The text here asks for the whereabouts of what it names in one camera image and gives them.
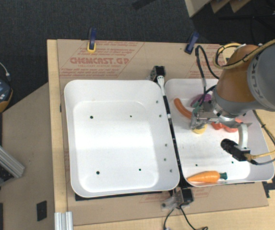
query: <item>white tray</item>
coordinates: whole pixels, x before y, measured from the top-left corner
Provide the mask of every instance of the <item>white tray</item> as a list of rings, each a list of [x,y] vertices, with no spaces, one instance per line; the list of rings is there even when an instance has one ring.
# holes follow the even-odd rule
[[[217,83],[217,80],[207,80],[207,87]],[[175,107],[173,100],[180,98],[183,105],[190,111],[191,102],[198,94],[203,93],[200,79],[171,79],[165,84],[166,96],[169,102],[171,117],[179,151],[179,158],[185,178],[196,173],[216,170],[227,173],[227,180],[219,180],[215,184],[190,183],[193,186],[210,186],[217,184],[249,183],[270,180],[275,173],[273,163],[266,165],[252,165],[248,162],[239,162],[225,152],[220,143],[224,138],[238,143],[239,134],[228,133],[225,130],[214,130],[208,125],[206,131],[198,135],[190,130],[190,119],[184,117]],[[252,112],[239,117],[244,123],[252,123],[248,127],[248,147],[252,154],[268,152],[261,127]],[[270,160],[267,156],[257,161]]]
[[[64,98],[76,194],[166,191],[178,185],[177,159],[156,83],[73,80]]]

